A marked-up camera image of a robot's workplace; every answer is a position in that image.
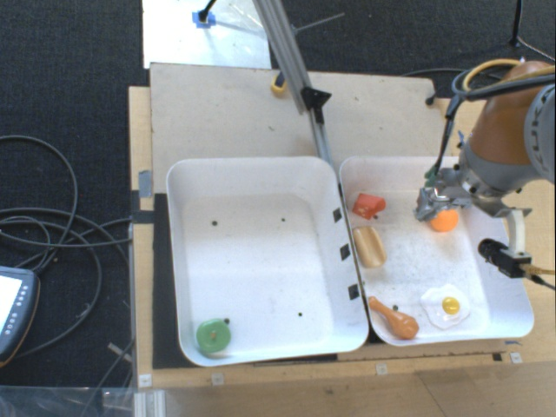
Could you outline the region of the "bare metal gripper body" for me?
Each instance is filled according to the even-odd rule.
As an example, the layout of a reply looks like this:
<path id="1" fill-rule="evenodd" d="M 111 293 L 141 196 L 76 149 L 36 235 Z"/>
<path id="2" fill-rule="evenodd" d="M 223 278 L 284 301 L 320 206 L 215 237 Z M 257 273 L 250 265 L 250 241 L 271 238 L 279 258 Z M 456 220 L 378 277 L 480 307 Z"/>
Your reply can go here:
<path id="1" fill-rule="evenodd" d="M 425 184 L 425 197 L 431 201 L 450 199 L 452 208 L 469 208 L 472 205 L 471 195 L 461 186 L 458 180 L 459 171 L 454 168 L 440 169 L 431 175 Z"/>

